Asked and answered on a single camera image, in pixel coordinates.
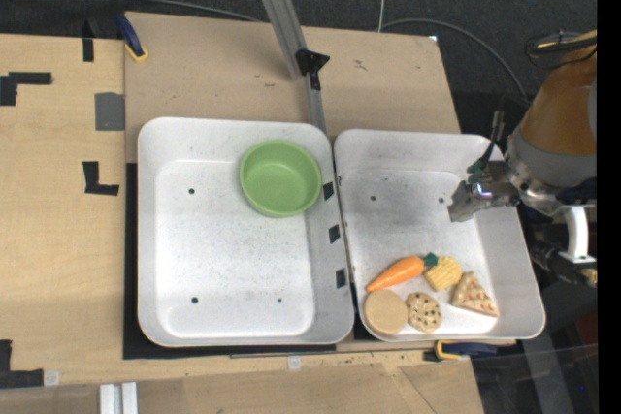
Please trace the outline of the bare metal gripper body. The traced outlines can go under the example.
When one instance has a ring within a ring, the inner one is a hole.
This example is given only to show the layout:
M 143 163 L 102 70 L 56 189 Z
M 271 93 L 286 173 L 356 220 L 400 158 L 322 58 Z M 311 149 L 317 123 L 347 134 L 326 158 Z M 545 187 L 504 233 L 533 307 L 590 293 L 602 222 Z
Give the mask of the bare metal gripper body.
M 536 178 L 522 162 L 493 160 L 474 164 L 474 212 L 522 204 L 543 215 L 554 216 L 566 206 L 557 198 L 561 192 Z

